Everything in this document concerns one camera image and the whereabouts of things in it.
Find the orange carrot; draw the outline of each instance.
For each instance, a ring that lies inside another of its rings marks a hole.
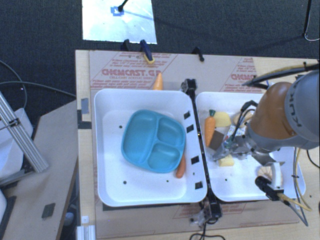
[[[178,169],[176,170],[175,176],[180,179],[185,174],[186,171],[186,157],[185,154],[182,155],[181,161],[179,163]]]
[[[209,147],[212,137],[215,133],[216,119],[214,118],[216,111],[213,109],[209,110],[209,116],[204,121],[204,137],[205,145]]]
[[[162,74],[161,73],[159,73],[156,76],[156,79],[154,81],[152,89],[153,90],[163,90],[164,89],[164,83],[163,83],[163,80],[162,80]]]

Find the protective paper sheet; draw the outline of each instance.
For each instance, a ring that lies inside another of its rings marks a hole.
[[[82,0],[83,39],[157,44],[151,0]]]

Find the dark floor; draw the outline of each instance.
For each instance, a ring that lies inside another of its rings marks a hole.
[[[319,41],[302,36],[308,0],[152,0],[153,52],[319,59]],[[320,0],[312,0],[309,37],[319,37]],[[120,43],[82,40],[82,0],[0,0],[0,60],[23,81],[76,93],[75,50],[119,50]],[[17,81],[0,64],[0,82]],[[12,108],[24,105],[19,84],[1,84]],[[75,98],[26,86],[36,125]]]

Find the blue plate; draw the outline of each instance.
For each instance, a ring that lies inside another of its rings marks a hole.
[[[121,151],[136,166],[168,173],[178,167],[185,143],[185,129],[179,122],[154,111],[138,110],[126,126]]]

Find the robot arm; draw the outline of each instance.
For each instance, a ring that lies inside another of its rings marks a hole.
[[[272,161],[264,155],[281,147],[319,146],[319,64],[317,67],[293,84],[272,85],[257,105],[245,135],[225,141],[213,159],[250,153],[266,165]]]

